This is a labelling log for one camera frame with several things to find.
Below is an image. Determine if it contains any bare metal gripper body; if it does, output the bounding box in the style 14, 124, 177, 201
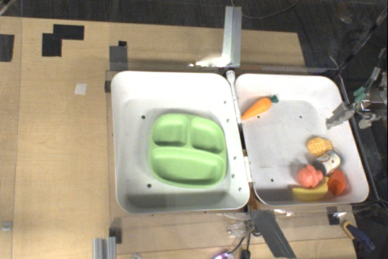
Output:
352, 99, 387, 119

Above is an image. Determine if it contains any yellow pineapple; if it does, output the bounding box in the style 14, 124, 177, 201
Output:
307, 136, 333, 158

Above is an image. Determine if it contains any white can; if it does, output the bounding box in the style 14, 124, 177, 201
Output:
315, 150, 342, 177

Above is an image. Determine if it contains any orange toy pepper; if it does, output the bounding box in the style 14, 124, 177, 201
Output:
327, 169, 347, 196

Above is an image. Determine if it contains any pink toy shrimp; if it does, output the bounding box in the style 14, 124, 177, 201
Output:
296, 164, 324, 189

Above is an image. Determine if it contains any white plastic tray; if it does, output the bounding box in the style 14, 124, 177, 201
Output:
235, 73, 370, 207
110, 70, 251, 215

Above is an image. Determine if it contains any orange carrot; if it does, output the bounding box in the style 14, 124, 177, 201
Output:
241, 95, 279, 121

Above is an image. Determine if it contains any yellow banana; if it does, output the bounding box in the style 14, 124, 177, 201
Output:
292, 176, 330, 203

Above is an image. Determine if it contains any green divided plate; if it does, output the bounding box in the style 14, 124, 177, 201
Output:
147, 113, 229, 190

